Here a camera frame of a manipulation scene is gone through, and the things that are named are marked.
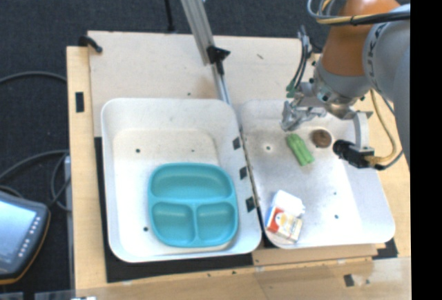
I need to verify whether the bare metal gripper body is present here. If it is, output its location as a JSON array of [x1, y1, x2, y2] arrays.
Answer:
[[293, 81, 363, 120]]

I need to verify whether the brown doughnut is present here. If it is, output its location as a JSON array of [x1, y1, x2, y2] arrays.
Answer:
[[309, 129, 334, 149]]

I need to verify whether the green ribbed toy vegetable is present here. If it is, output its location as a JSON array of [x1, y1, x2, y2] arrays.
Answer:
[[285, 133, 316, 167]]

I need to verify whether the thin black and white rod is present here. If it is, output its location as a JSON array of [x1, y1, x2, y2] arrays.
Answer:
[[238, 121, 263, 223]]

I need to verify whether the white plastic tray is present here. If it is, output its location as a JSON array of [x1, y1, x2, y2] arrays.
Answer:
[[100, 97, 263, 263], [238, 97, 396, 250]]

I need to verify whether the white and red carton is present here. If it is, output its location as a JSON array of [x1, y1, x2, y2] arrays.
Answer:
[[265, 189, 307, 245]]

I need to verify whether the blue divided plate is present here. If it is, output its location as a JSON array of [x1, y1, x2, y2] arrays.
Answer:
[[147, 162, 240, 249]]

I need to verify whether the pale wood board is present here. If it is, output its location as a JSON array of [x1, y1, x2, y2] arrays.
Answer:
[[86, 30, 387, 267]]

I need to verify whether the black cylinder on white bracket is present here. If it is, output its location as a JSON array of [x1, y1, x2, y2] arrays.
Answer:
[[332, 111, 376, 169]]

